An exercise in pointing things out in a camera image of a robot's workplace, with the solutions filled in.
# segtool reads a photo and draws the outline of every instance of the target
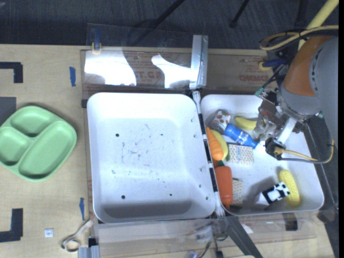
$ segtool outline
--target toy banana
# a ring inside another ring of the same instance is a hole
[[[235,122],[240,128],[249,131],[253,131],[257,124],[256,120],[249,120],[242,117],[235,117]]]
[[[222,151],[224,152],[224,157],[222,159],[225,159],[226,156],[228,155],[228,144],[226,143],[224,137],[222,137],[222,135],[215,131],[215,130],[211,130],[214,134],[214,136],[216,137],[216,139],[218,140],[218,142],[221,145]]]

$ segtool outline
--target yellow stick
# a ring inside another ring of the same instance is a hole
[[[321,26],[327,17],[332,13],[332,11],[338,6],[339,0],[327,0],[326,3],[322,6],[319,12],[314,16],[312,21],[308,24],[307,30],[314,27]],[[300,40],[299,42],[299,49],[305,43],[305,40]]]

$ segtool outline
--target white tray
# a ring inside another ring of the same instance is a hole
[[[215,208],[195,103],[98,93],[87,103],[94,212],[105,223],[205,218]]]
[[[206,125],[209,125],[218,109],[226,110],[231,115],[230,122],[235,124],[235,116],[257,117],[261,103],[262,100],[254,95],[207,95],[201,100],[201,111]],[[233,142],[228,137],[226,137],[226,141]],[[233,178],[243,182],[244,199],[242,209],[231,209],[230,212],[240,216],[320,209],[324,203],[324,194],[314,164],[277,161],[265,152],[263,144],[264,142],[260,142],[253,150],[253,165],[228,164],[232,169]],[[310,156],[303,133],[292,133],[285,144],[287,149]],[[278,173],[282,169],[287,169],[292,173],[300,193],[301,204],[292,207],[288,202],[280,200],[265,210],[253,208],[253,199],[256,194],[278,183]]]

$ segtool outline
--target blue bottle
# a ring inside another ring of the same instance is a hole
[[[258,144],[258,142],[254,141],[248,133],[240,128],[237,128],[231,123],[227,125],[224,135],[230,137],[232,140],[240,145],[256,148]]]

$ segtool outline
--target toy cow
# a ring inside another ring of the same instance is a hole
[[[286,187],[284,182],[279,182],[275,184],[273,187],[259,193],[254,198],[254,206],[259,208],[265,208],[270,204],[283,199],[289,194],[290,191],[288,187]]]

